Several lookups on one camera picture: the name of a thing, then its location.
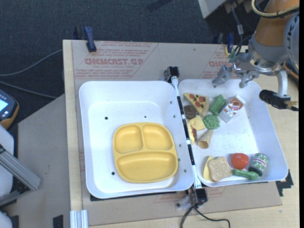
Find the brown toy doughnut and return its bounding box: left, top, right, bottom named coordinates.
left=183, top=104, right=198, bottom=120

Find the yellow toy cheese wedge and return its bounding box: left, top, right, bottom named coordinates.
left=187, top=115, right=206, bottom=132

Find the black cylinder on white bracket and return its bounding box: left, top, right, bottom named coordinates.
left=259, top=69, right=292, bottom=110

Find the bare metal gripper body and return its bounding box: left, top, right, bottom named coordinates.
left=232, top=51, right=288, bottom=76

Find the green toy pickle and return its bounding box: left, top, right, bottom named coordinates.
left=231, top=168, right=260, bottom=181

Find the tan toy bread slice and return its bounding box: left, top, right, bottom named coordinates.
left=207, top=156, right=233, bottom=183

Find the toy pizza slice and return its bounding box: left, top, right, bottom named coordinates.
left=182, top=93, right=210, bottom=118

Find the green toy vegetable bundle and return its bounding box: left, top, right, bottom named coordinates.
left=209, top=94, right=227, bottom=116

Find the tan toy ice cream cone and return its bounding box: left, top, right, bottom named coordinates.
left=197, top=129, right=214, bottom=150

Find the yellow divided plate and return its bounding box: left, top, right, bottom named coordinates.
left=112, top=122, right=180, bottom=184

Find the brown cardboard board red print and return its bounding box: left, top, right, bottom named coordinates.
left=71, top=40, right=284, bottom=226

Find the yellow toy cheese slice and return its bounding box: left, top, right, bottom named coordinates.
left=202, top=155, right=216, bottom=181

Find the green and white toy can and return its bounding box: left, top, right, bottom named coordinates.
left=247, top=152, right=270, bottom=178

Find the red toy tomato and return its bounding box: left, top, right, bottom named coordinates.
left=230, top=152, right=250, bottom=170

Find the white plastic tray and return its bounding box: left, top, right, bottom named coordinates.
left=78, top=80, right=195, bottom=200
left=177, top=78, right=289, bottom=188

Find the white and orange toy carton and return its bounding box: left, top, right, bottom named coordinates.
left=218, top=95, right=246, bottom=124

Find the green toy broccoli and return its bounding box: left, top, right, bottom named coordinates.
left=202, top=114, right=221, bottom=131

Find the thin black and white rod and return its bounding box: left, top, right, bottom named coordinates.
left=171, top=76, right=203, bottom=189

